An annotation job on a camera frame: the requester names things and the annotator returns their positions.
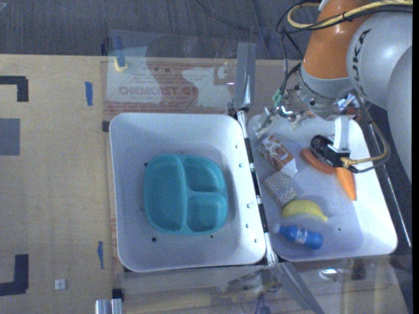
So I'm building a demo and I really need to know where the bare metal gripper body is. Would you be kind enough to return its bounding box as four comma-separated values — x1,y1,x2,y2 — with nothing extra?
277,85,332,120

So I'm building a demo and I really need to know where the green divided plate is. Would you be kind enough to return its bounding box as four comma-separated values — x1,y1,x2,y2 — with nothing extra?
143,153,229,236

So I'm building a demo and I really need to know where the red sausage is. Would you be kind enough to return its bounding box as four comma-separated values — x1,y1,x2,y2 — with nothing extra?
301,148,338,175

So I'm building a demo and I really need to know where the orange carrot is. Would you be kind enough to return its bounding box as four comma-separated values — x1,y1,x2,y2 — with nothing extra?
335,166,357,201

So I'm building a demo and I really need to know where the blue bottle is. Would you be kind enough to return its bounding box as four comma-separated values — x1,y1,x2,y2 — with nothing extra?
272,223,325,251

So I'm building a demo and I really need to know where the brown cardboard board red print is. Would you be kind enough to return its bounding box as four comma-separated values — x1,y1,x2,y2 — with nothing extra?
100,59,410,307

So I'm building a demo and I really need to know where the black cylinder on white bracket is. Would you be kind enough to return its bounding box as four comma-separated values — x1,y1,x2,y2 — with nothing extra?
310,116,352,168

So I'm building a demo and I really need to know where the brown patterned packet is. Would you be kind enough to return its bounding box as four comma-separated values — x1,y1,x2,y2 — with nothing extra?
263,171,299,208

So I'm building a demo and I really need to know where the yellow banana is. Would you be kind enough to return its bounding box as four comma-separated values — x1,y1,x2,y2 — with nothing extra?
282,200,329,223

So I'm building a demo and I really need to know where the brown and white carton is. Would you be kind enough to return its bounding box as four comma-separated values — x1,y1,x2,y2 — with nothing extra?
256,133,299,178

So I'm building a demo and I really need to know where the white plastic tray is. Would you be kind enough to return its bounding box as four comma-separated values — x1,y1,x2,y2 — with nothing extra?
246,113,399,263
108,111,267,273

